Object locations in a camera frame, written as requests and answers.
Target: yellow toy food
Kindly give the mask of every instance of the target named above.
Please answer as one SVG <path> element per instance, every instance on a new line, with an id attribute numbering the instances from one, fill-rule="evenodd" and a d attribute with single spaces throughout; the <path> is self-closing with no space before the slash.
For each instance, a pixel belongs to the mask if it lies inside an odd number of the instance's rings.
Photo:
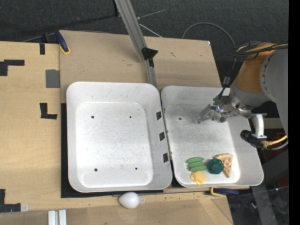
<path id="1" fill-rule="evenodd" d="M 202 171 L 192 172 L 190 178 L 197 183 L 197 185 L 201 185 L 205 182 L 205 175 Z"/>

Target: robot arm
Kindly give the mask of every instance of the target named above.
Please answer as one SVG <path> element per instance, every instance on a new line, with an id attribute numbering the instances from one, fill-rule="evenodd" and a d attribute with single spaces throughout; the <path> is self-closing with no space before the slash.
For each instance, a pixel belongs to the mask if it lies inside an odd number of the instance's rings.
<path id="1" fill-rule="evenodd" d="M 264 102 L 272 101 L 288 137 L 288 47 L 271 43 L 259 44 L 248 49 L 236 79 L 230 87 L 229 96 L 222 93 L 214 98 L 197 118 L 202 122 L 213 113 L 221 114 L 220 122 L 234 115 L 241 115 L 254 122 L 255 133 L 242 131 L 241 137 L 256 147 L 266 147 L 263 135 L 263 114 L 252 114 L 251 110 Z"/>

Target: metal pole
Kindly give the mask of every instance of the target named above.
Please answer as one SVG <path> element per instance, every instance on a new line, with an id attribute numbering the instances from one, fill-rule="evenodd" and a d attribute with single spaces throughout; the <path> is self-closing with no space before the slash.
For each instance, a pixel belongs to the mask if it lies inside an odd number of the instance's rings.
<path id="1" fill-rule="evenodd" d="M 145 58 L 142 49 L 147 48 L 142 30 L 136 18 L 136 14 L 132 8 L 130 0 L 114 0 L 119 13 L 121 14 L 122 20 L 125 24 L 127 32 L 131 38 L 131 41 L 135 47 L 137 55 L 140 61 L 145 61 L 146 71 L 148 76 L 148 82 L 157 87 L 157 81 L 155 76 L 155 70 L 153 61 Z"/>

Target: blue clamp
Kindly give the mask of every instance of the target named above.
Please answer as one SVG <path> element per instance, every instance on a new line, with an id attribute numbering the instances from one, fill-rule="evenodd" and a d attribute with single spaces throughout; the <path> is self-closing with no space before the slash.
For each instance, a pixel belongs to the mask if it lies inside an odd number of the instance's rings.
<path id="1" fill-rule="evenodd" d="M 211 187 L 210 194 L 219 197 L 221 197 L 222 195 L 236 196 L 239 195 L 239 191 L 235 189 L 229 189 L 229 188 Z"/>
<path id="2" fill-rule="evenodd" d="M 55 32 L 55 36 L 60 43 L 60 50 L 65 54 L 69 55 L 71 53 L 71 50 L 68 48 L 67 43 L 64 39 L 64 37 L 61 35 L 60 32 Z"/>

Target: green toy vegetable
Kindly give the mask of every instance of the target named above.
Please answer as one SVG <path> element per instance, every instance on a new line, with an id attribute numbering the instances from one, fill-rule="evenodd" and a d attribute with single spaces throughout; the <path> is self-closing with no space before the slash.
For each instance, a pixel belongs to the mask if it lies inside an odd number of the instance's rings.
<path id="1" fill-rule="evenodd" d="M 208 162 L 207 168 L 210 173 L 219 174 L 223 171 L 224 164 L 222 163 L 222 161 L 220 159 L 214 158 Z"/>
<path id="2" fill-rule="evenodd" d="M 191 172 L 203 171 L 207 167 L 203 162 L 202 157 L 192 157 L 186 161 L 187 169 Z"/>

